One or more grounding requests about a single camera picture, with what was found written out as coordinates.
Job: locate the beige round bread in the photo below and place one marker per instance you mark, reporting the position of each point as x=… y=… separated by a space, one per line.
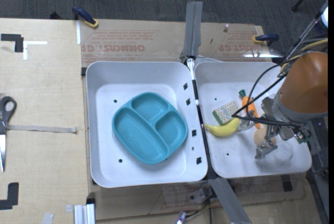
x=260 y=136

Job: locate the white plastic tray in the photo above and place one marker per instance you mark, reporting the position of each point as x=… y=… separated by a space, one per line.
x=235 y=160
x=104 y=155

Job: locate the yellow banana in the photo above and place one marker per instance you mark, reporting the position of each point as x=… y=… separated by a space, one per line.
x=224 y=129

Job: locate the orange carrot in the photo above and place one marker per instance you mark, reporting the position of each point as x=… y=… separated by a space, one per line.
x=246 y=103

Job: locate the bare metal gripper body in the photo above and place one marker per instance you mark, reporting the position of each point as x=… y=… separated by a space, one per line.
x=283 y=130

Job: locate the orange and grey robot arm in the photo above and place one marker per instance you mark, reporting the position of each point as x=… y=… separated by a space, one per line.
x=305 y=82

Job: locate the brown cardboard board red print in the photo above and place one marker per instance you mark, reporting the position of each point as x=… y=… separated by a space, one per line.
x=146 y=42

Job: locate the green and white patterned sponge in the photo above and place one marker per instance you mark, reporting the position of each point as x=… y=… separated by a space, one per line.
x=224 y=112

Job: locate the blue divided plate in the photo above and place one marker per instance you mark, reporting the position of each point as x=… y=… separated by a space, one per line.
x=141 y=129

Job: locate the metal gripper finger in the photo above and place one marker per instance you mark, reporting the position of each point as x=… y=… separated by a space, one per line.
x=270 y=139
x=261 y=152

